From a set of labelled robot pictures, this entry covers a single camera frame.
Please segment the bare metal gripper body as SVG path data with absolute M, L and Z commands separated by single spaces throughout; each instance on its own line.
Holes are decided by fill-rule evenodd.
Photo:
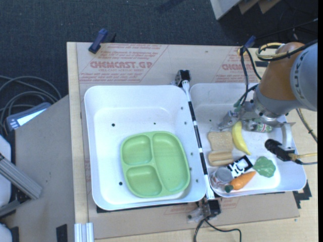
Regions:
M 228 112 L 228 125 L 233 125 L 237 121 L 277 125 L 277 119 L 285 113 L 285 101 L 270 101 L 268 107 L 265 107 L 259 101 L 245 101 L 243 105 L 237 106 L 234 111 Z

